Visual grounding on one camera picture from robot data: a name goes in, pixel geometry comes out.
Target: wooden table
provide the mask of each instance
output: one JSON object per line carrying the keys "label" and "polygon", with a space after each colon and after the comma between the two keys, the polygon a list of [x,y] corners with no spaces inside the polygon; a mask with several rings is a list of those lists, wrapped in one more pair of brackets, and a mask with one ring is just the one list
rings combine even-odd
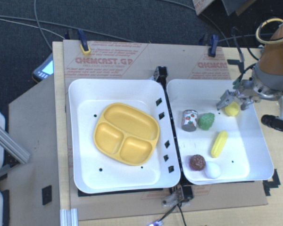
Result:
{"label": "wooden table", "polygon": [[[244,52],[247,64],[252,64],[255,60],[249,55],[246,49]],[[223,48],[226,59],[238,59],[236,48]],[[259,56],[260,50],[254,49],[254,53]],[[59,192],[60,208],[69,210],[69,173],[67,155],[67,123],[65,113],[65,84],[63,67],[63,43],[53,43],[54,57],[54,84],[56,102],[56,122],[57,122],[57,145],[58,145],[58,171],[59,171]],[[229,72],[232,79],[239,76],[237,66],[229,65]],[[277,102],[261,101],[255,104],[258,118],[264,114],[279,114]],[[261,128],[270,151],[275,169],[277,169],[281,185],[279,188],[271,189],[271,196],[267,198],[268,205],[256,207],[229,208],[206,211],[185,212],[184,218],[187,225],[191,226],[224,226],[224,225],[248,225],[248,226],[283,226],[283,132],[268,128],[261,124]],[[158,220],[162,215],[148,215],[125,218],[111,218],[100,220],[79,221],[80,226],[147,226],[151,222]],[[183,225],[180,213],[172,213],[164,219],[164,225]]]}

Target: brown ball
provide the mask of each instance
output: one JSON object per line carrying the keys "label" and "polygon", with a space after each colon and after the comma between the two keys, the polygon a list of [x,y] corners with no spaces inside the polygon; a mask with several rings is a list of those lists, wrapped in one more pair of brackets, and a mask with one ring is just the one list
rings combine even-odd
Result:
{"label": "brown ball", "polygon": [[201,155],[194,155],[190,158],[190,168],[192,170],[200,171],[206,166],[206,161]]}

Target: robotic arm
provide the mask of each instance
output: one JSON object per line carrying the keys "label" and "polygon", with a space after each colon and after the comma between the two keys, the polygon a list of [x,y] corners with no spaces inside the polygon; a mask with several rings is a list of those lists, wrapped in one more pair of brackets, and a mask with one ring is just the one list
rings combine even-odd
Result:
{"label": "robotic arm", "polygon": [[[271,39],[263,40],[260,30],[270,22],[281,22]],[[235,91],[225,91],[217,103],[217,109],[229,105],[234,98],[241,101],[241,110],[246,110],[250,104],[260,102],[261,99],[279,101],[280,115],[264,115],[261,122],[276,130],[283,131],[283,20],[271,18],[260,25],[256,31],[256,38],[265,44],[263,54],[252,69],[248,80],[242,80],[243,74],[233,83]]]}

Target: black floor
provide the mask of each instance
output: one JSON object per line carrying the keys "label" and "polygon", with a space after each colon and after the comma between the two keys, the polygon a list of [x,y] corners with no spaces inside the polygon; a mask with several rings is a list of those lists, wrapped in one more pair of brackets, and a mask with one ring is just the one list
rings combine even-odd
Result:
{"label": "black floor", "polygon": [[[172,1],[193,6],[192,0]],[[205,16],[161,0],[37,0],[36,11],[41,21],[65,24],[41,23],[62,37],[72,26],[114,36],[87,32],[88,40],[197,45],[206,32],[224,39],[221,30],[230,38],[231,28],[236,26],[244,35],[254,34],[264,19],[283,19],[283,0],[257,0],[240,16],[228,16],[221,0],[215,0],[203,12]],[[37,25],[34,0],[0,0],[0,16],[28,18],[33,21],[2,17]],[[44,34],[49,44],[62,41],[49,32]],[[247,43],[251,48],[259,45],[254,37],[247,37]],[[234,47],[234,43],[228,40],[219,46]],[[50,53],[39,29],[0,20],[0,111],[36,84],[32,72]]]}

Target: smartphone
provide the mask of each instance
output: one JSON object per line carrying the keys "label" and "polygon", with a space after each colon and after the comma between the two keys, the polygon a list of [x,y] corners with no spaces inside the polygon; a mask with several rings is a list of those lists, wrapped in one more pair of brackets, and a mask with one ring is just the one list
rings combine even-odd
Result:
{"label": "smartphone", "polygon": [[33,80],[37,83],[46,79],[48,76],[53,74],[53,58],[52,53],[47,59],[33,71]]}

